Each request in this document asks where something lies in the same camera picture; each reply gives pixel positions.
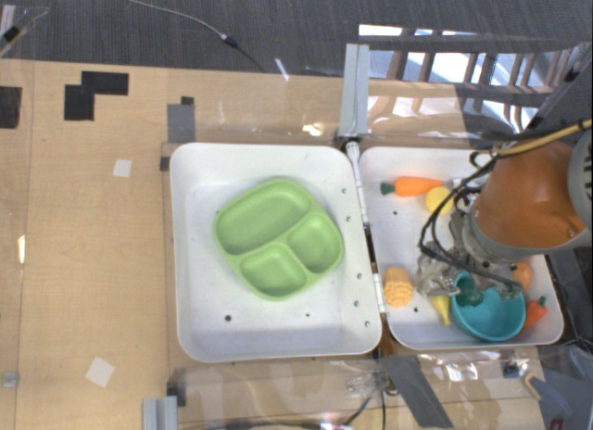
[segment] dark gray floor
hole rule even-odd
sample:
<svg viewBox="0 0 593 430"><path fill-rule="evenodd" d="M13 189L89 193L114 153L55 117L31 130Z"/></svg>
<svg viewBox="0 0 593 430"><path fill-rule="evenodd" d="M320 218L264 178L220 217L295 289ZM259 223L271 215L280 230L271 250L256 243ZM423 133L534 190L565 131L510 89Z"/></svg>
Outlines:
<svg viewBox="0 0 593 430"><path fill-rule="evenodd" d="M229 33L266 70L340 73L359 23L589 41L591 0L142 0ZM41 59L257 70L193 21L121 0L0 0L48 6Z"/></svg>

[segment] wooden tabletop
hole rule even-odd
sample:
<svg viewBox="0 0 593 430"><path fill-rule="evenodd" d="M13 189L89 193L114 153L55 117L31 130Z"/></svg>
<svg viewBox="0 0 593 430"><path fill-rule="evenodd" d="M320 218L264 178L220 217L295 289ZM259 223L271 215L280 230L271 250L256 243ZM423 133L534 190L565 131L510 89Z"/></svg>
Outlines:
<svg viewBox="0 0 593 430"><path fill-rule="evenodd" d="M0 191L10 197L29 191L27 202L13 203L16 225L0 237L3 244L13 240L18 225L26 224L24 267L2 257L12 260L11 270L22 270L5 287L19 288L22 277L22 301L0 287L0 371L18 368L20 376L16 390L0 388L0 426L138 429L142 399L166 393L174 372L170 353L177 346L168 335L159 169L167 105L194 98L197 140L249 141L255 135L282 143L294 135L298 142L327 143L337 127L341 80L0 62L0 85L22 87L24 99L17 130L0 130L6 159ZM83 70L128 73L129 93L97 95L94 121L65 121L64 86L80 84ZM302 126L315 122L327 136L302 135ZM28 147L30 160L22 155ZM128 160L129 174L114 175L119 160ZM27 168L30 175L23 173ZM0 198L6 203L5 196ZM538 369L534 349L519 352ZM106 369L92 368L97 358ZM308 402L319 405L323 398L327 411L348 414L358 405L344 393L328 397L328 388L343 389L351 371L337 371L324 360L292 368L289 362L234 368L188 362L196 380L190 379L188 393L194 400L180 410L185 428L217 413L241 418L306 412ZM537 403L520 379L493 374L451 384L431 369L429 381L459 428L484 422L489 428L541 428ZM278 387L284 379L286 386ZM291 403L287 396L293 394L298 398ZM205 396L215 396L217 410L208 404L213 397ZM357 419L357 428L380 428L377 405L374 400ZM415 428L401 397L388 398L387 405L387 428Z"/></svg>

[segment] white paper square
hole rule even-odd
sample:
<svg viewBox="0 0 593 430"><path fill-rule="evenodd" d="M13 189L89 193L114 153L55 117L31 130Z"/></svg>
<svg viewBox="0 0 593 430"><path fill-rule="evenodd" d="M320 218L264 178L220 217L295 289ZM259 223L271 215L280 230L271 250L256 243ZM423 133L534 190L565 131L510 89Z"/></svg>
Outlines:
<svg viewBox="0 0 593 430"><path fill-rule="evenodd" d="M98 386L106 387L114 371L114 365L109 364L106 360L102 360L101 358L95 358L91 367L86 372L85 377Z"/></svg>
<svg viewBox="0 0 593 430"><path fill-rule="evenodd" d="M132 161L130 159L118 159L113 168L113 176L129 178L132 172Z"/></svg>

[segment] orange carrot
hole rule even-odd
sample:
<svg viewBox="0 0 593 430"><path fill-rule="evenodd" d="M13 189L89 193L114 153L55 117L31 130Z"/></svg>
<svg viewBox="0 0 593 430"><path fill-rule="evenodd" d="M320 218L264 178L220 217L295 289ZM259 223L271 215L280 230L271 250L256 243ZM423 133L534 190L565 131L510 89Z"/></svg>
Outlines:
<svg viewBox="0 0 593 430"><path fill-rule="evenodd" d="M546 297L540 297L539 300L531 300L529 303L527 303L527 316L525 317L525 324L523 325L522 330L533 324L536 324L539 320L546 316L548 309L545 305Z"/></svg>
<svg viewBox="0 0 593 430"><path fill-rule="evenodd" d="M388 195L395 193L398 196L417 196L423 195L437 186L442 186L440 180L431 180L430 178L417 178L414 176L401 176L393 184L381 183L381 193Z"/></svg>
<svg viewBox="0 0 593 430"><path fill-rule="evenodd" d="M531 284L531 278L534 272L527 262L518 262L512 269L512 280L519 282L523 286L523 291Z"/></svg>

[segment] blue bowl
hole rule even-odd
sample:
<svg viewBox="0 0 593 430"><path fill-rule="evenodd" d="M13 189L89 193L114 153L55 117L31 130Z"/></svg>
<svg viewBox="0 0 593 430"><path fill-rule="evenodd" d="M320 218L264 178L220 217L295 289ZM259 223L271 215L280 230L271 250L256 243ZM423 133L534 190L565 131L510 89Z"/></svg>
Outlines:
<svg viewBox="0 0 593 430"><path fill-rule="evenodd" d="M455 285L470 274L462 272L455 277ZM451 320L465 333L482 341L506 341L519 334L525 323L525 299L522 293L517 298L502 299L495 286L483 292L484 300L479 305L462 307L455 296L451 299Z"/></svg>

